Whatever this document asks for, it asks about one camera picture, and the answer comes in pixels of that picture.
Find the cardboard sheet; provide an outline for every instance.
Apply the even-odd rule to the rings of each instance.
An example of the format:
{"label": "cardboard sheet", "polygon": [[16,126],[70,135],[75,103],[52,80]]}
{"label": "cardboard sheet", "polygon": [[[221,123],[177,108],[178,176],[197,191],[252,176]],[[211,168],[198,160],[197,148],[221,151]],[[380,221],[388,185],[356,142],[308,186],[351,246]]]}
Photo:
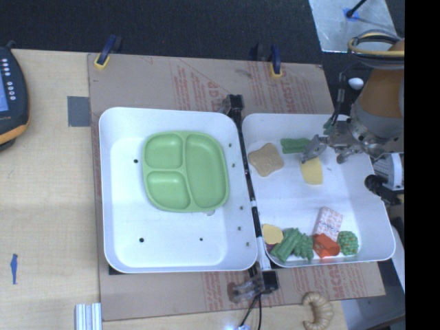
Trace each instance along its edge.
{"label": "cardboard sheet", "polygon": [[[111,107],[218,111],[228,94],[241,94],[250,113],[328,113],[333,105],[318,65],[282,64],[283,77],[270,76],[261,61],[111,55],[98,70],[88,55],[89,93],[100,295],[103,320],[123,320],[229,309],[228,286],[249,277],[243,272],[120,274],[109,267],[103,248],[98,120]],[[298,304],[304,293],[319,291],[329,300],[384,295],[377,263],[323,265],[276,270],[280,288],[264,307]]]}

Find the white tray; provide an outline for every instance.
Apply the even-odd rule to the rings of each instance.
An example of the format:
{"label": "white tray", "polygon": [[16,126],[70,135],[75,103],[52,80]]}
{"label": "white tray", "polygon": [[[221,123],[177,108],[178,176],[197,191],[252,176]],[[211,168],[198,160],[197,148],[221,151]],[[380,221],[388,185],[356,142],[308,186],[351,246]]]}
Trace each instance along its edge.
{"label": "white tray", "polygon": [[323,206],[343,214],[341,231],[354,232],[359,239],[355,256],[326,257],[316,254],[312,261],[291,256],[285,263],[267,255],[283,267],[380,261],[389,259],[395,250],[395,240],[383,201],[364,185],[374,173],[367,154],[352,155],[343,164],[327,148],[320,156],[324,181],[322,185],[306,184],[299,167],[299,153],[283,154],[282,138],[312,138],[322,135],[323,124],[330,115],[251,114],[243,121],[243,137],[247,154],[272,143],[278,149],[285,166],[267,177],[261,177],[250,165],[260,222],[281,229],[299,228],[312,234],[319,209]]}
{"label": "white tray", "polygon": [[[167,212],[149,201],[142,179],[145,139],[199,131],[223,148],[230,192],[214,214]],[[99,121],[104,253],[124,273],[245,270],[257,255],[235,123],[221,113],[116,107]]]}

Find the blue clamp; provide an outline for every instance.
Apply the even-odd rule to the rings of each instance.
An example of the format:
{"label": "blue clamp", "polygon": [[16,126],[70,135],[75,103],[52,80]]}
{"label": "blue clamp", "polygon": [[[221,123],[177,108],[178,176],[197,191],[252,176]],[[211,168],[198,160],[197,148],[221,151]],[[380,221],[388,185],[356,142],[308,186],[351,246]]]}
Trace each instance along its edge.
{"label": "blue clamp", "polygon": [[268,61],[272,62],[270,64],[271,75],[272,77],[279,78],[283,75],[283,73],[281,72],[281,56],[277,44],[272,44],[270,47],[270,52],[271,54]]}
{"label": "blue clamp", "polygon": [[[283,75],[281,72],[281,56],[280,56],[280,50],[276,44],[272,44],[270,48],[270,56],[268,58],[268,61],[270,63],[270,73],[272,77],[279,78]],[[248,60],[250,61],[264,61],[265,57],[262,55],[263,53],[263,45],[261,43],[256,44],[251,50],[249,51]]]}
{"label": "blue clamp", "polygon": [[97,69],[104,69],[107,66],[110,61],[109,54],[120,49],[121,40],[122,39],[115,34],[110,35],[101,53],[97,55],[95,61],[93,62]]}

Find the orange cylinder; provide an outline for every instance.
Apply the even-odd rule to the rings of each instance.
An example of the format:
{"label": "orange cylinder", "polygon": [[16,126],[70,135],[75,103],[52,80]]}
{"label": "orange cylinder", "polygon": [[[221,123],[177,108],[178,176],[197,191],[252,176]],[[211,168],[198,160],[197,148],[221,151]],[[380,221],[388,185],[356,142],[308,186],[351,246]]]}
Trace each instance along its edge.
{"label": "orange cylinder", "polygon": [[[389,51],[404,51],[405,40],[398,41]],[[373,69],[370,78],[358,98],[361,108],[375,116],[402,118],[399,90],[402,85],[402,69]]]}

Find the wooden surface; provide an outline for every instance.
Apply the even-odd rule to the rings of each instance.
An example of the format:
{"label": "wooden surface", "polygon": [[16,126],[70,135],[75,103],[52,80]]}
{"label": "wooden surface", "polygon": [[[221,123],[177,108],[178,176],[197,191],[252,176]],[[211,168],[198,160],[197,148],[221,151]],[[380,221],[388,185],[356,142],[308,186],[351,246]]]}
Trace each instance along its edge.
{"label": "wooden surface", "polygon": [[[74,329],[100,302],[90,127],[71,127],[67,97],[89,96],[87,54],[14,50],[32,99],[29,129],[0,152],[0,329]],[[10,263],[18,256],[16,284]],[[342,305],[328,329],[347,329]],[[258,324],[258,308],[247,323]],[[103,329],[236,329],[245,310],[117,322]],[[302,305],[263,308],[262,329],[304,329]]]}

